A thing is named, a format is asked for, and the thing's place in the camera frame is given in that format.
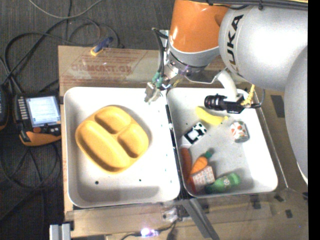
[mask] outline black floor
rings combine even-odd
[[[29,0],[0,0],[0,57],[15,70],[18,85],[12,86],[11,98],[19,92],[58,91],[58,45],[92,47],[99,40],[98,26],[107,26],[118,39],[112,47],[157,50],[151,28],[170,28],[174,4],[174,0],[103,0],[67,21],[52,15],[75,16],[98,0],[33,1],[47,13]],[[6,74],[0,65],[1,83]],[[61,141],[24,146],[10,116],[0,131],[0,240],[49,239],[49,226],[64,221],[61,155]]]

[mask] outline soda can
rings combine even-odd
[[[249,140],[248,131],[246,125],[241,120],[234,121],[231,126],[231,134],[236,143],[242,143]]]

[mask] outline white tray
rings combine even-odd
[[[243,90],[238,90],[238,93],[245,97],[248,95]],[[199,122],[195,108],[197,106],[204,108],[205,97],[216,94],[228,96],[225,89],[213,88],[176,87],[167,93],[176,140],[179,140],[183,134]],[[241,184],[226,193],[207,195],[192,192],[183,182],[189,194],[194,197],[207,198],[273,191],[278,185],[278,178],[256,110],[253,108],[245,109],[240,114],[211,110],[211,113],[213,115],[227,115],[229,119],[217,126],[203,122],[207,133],[189,149],[193,161],[207,150],[213,150],[209,164],[213,168],[215,178],[235,172],[240,176]],[[235,143],[231,136],[230,125],[236,119],[240,119],[246,124],[249,133],[249,140],[246,142]]]
[[[180,191],[166,98],[150,105],[144,88],[74,87],[64,96],[67,186],[80,208],[156,203],[175,199]],[[78,125],[108,105],[121,106],[147,132],[149,147],[131,167],[110,175],[90,161],[75,140]]]

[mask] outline toy banana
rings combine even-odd
[[[215,126],[221,124],[223,120],[228,119],[226,115],[225,116],[213,115],[208,113],[207,111],[205,111],[203,108],[199,106],[195,108],[195,113],[201,120]]]

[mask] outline orange dish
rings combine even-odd
[[[75,131],[75,141],[89,159],[110,174],[128,169],[149,146],[143,128],[117,106],[105,106],[84,120]]]

